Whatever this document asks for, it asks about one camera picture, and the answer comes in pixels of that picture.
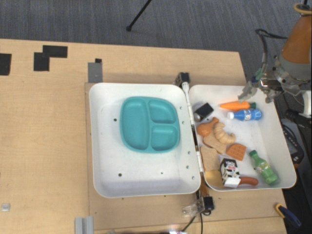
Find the yellow and blue tool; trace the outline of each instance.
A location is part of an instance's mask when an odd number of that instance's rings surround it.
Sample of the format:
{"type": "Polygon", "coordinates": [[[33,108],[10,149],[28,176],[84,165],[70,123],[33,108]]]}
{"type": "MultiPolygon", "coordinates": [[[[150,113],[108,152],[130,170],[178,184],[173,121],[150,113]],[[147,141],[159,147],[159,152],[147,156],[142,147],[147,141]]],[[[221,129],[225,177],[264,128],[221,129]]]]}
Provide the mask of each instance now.
{"type": "Polygon", "coordinates": [[[282,204],[277,204],[275,209],[282,218],[286,218],[295,228],[299,228],[301,226],[301,222],[295,214],[283,207],[282,204]]]}

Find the small white square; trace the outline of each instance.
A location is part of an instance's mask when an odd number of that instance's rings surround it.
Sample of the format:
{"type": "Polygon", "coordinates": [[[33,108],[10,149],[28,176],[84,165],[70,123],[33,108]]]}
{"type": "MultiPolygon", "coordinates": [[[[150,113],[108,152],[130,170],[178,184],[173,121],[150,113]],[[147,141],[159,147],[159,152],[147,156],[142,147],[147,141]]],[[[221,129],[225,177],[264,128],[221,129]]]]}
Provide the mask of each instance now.
{"type": "Polygon", "coordinates": [[[3,212],[8,212],[10,211],[10,208],[11,208],[11,204],[2,204],[1,210],[3,212]]]}

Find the toy carrot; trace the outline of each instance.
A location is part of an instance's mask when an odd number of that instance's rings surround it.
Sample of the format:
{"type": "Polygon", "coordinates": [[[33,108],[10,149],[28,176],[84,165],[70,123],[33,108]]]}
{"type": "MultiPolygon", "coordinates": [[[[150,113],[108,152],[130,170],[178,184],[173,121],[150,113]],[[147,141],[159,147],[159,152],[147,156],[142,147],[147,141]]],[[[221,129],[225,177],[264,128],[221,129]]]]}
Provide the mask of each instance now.
{"type": "Polygon", "coordinates": [[[233,102],[221,104],[220,107],[224,109],[238,111],[241,109],[255,108],[256,104],[255,102],[249,104],[249,102],[247,101],[243,101],[242,103],[240,103],[239,101],[233,101],[233,102]]]}

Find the white bottle cap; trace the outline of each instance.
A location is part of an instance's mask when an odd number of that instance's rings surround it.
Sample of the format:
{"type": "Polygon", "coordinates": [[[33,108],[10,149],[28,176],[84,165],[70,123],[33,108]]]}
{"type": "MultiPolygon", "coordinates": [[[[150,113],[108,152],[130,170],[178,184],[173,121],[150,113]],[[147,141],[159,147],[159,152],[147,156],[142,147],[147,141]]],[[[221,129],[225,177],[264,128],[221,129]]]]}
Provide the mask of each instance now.
{"type": "Polygon", "coordinates": [[[228,118],[229,119],[234,119],[234,113],[233,112],[228,112],[228,118]]]}

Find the blue bottle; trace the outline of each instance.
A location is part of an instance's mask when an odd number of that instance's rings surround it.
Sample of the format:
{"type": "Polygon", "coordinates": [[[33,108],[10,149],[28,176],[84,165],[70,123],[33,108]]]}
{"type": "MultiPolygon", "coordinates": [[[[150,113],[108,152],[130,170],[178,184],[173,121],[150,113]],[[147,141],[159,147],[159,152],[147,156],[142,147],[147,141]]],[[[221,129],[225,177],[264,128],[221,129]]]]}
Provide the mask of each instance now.
{"type": "Polygon", "coordinates": [[[246,120],[259,120],[261,119],[262,113],[258,109],[248,109],[248,110],[239,110],[236,113],[233,112],[228,112],[228,118],[229,119],[239,119],[241,121],[246,121],[246,120]]]}

